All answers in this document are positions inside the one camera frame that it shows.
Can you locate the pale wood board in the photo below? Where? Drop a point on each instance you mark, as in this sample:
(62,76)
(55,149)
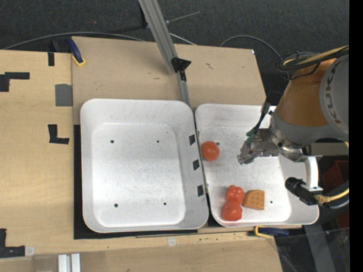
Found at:
(127,72)

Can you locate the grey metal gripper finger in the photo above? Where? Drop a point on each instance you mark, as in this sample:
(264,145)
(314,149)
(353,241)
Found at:
(241,155)
(251,158)

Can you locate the orange waffle piece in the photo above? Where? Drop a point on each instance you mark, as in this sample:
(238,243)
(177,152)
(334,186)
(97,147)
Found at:
(254,199)

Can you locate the white plastic tray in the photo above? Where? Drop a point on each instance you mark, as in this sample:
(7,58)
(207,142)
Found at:
(255,177)
(136,166)

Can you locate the red bell pepper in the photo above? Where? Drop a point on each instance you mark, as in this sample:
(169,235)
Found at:
(232,205)

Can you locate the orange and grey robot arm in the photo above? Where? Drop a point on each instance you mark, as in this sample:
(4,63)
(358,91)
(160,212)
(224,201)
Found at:
(304,106)

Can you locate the red tomato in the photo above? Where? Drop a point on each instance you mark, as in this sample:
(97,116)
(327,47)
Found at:
(210,151)

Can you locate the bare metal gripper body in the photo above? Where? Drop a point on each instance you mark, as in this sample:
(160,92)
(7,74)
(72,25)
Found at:
(266,146)

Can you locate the black cylinder on white bracket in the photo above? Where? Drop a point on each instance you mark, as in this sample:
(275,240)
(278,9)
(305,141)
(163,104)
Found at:
(311,171)

